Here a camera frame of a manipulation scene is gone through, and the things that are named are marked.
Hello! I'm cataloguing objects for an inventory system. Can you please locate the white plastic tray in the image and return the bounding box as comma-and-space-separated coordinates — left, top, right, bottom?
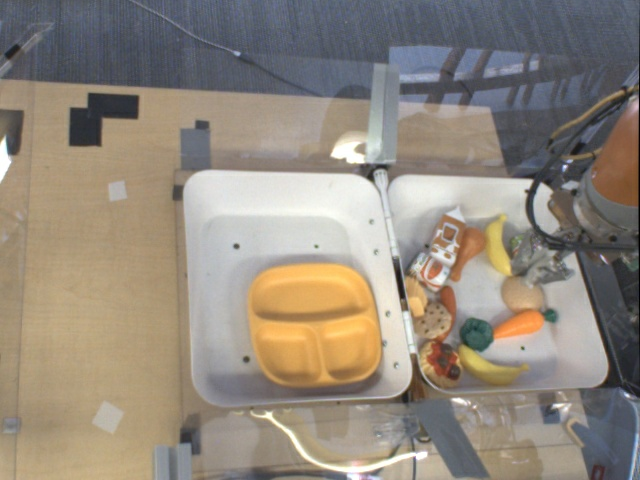
387, 174, 610, 395
182, 169, 414, 409

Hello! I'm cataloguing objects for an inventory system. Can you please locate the brown sausage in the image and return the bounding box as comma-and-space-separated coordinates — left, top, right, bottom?
439, 284, 458, 320

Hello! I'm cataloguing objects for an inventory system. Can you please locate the pizza slice with red toppings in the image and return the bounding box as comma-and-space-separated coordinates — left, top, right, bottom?
418, 339, 464, 389

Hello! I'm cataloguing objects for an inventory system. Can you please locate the beige chocolate chip biscuit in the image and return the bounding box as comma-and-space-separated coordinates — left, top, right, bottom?
413, 301, 454, 341

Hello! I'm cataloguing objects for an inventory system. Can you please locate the orange chicken drumstick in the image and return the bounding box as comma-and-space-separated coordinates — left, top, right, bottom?
449, 226, 487, 284

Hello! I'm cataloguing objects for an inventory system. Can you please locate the silver crumpled packet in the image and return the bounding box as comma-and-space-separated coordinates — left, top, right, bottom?
509, 230, 576, 288

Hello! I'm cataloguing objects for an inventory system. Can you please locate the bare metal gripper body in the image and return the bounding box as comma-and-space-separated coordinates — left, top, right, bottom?
547, 187, 589, 235

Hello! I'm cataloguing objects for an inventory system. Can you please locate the orange carrot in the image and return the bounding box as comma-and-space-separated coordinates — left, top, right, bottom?
492, 307, 559, 341

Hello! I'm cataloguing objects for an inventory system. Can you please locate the orange divided plate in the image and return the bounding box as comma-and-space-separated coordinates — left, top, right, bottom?
247, 262, 384, 388

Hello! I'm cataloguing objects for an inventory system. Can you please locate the yellow banana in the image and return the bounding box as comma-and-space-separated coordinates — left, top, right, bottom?
484, 213, 514, 277
457, 343, 531, 387

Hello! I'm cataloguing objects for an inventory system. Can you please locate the beige round bun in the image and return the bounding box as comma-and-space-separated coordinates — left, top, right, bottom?
501, 275, 545, 314

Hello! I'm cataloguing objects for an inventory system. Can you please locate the orange and white carton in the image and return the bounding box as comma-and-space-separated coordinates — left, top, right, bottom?
429, 206, 469, 270

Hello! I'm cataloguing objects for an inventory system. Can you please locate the orange and white can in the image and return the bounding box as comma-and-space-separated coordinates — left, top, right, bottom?
406, 252, 451, 290

